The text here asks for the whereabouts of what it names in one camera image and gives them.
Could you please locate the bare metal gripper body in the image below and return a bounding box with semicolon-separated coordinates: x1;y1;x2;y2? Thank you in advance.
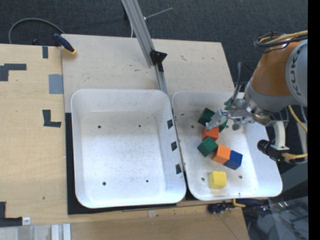
226;98;274;127

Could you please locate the green cube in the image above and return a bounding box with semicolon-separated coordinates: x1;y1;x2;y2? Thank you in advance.
217;118;229;133
197;107;217;127
196;136;219;158

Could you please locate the orange cube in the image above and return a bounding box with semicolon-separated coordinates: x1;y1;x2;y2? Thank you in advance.
201;126;220;142
211;144;232;165

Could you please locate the blue cube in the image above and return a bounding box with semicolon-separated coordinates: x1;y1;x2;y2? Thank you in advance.
223;150;244;171

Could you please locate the white plastic tray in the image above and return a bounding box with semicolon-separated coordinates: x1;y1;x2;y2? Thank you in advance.
70;88;187;209
171;91;284;202

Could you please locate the yellow cube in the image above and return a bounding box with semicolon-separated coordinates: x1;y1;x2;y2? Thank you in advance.
208;170;228;190

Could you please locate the black cylinder on white bracket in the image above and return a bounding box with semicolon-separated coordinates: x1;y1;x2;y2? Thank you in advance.
256;120;291;163

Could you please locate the black block with thin wires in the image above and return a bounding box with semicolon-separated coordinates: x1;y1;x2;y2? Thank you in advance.
207;201;235;215

